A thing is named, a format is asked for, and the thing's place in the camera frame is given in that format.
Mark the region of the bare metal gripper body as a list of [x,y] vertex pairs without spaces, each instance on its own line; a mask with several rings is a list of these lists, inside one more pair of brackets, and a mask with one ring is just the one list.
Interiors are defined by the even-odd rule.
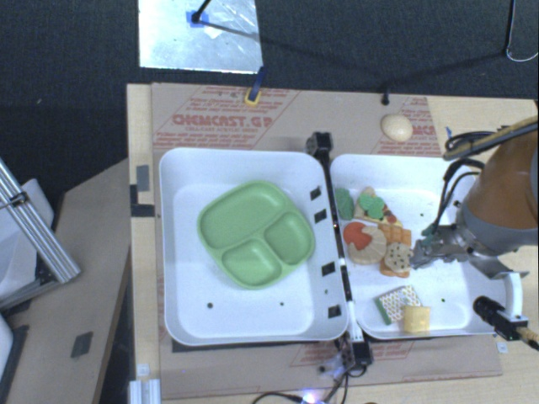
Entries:
[[480,242],[465,226],[440,226],[432,242],[432,258],[450,262],[469,262],[480,270],[493,268],[498,254]]

